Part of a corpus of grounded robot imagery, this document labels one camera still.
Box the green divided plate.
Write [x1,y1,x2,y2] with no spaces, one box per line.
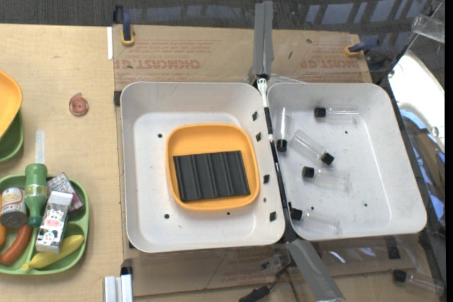
[0,173,90,275]

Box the small orange and white can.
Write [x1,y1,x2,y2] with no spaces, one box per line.
[0,186,29,229]

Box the yellow banana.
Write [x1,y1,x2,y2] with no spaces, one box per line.
[22,233,86,271]

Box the orange plate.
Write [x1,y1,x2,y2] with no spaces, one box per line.
[0,69,23,139]
[165,122,261,212]

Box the green bottle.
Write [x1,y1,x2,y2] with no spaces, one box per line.
[24,163,49,228]

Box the white carton with cow print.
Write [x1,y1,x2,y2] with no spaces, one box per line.
[35,190,74,255]

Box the pink round disc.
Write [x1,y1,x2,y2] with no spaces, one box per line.
[68,92,90,117]

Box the black ribbed rack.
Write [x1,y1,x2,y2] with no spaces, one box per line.
[172,150,251,203]

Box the orange sausage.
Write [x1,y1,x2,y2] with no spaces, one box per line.
[0,222,34,266]

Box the white plastic tray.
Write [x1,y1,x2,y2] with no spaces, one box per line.
[265,81,428,242]
[119,81,287,254]

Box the pink packet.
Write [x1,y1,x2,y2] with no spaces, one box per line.
[46,172,84,213]

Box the thin black and white rod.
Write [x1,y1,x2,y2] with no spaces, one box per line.
[256,77,295,223]

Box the clear bottle with black cap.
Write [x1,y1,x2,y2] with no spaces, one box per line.
[301,165,352,192]
[289,207,342,236]
[275,106,292,153]
[289,129,336,166]
[392,269,445,296]
[314,106,360,125]

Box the brown cardboard board red print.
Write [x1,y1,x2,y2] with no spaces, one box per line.
[112,23,425,298]

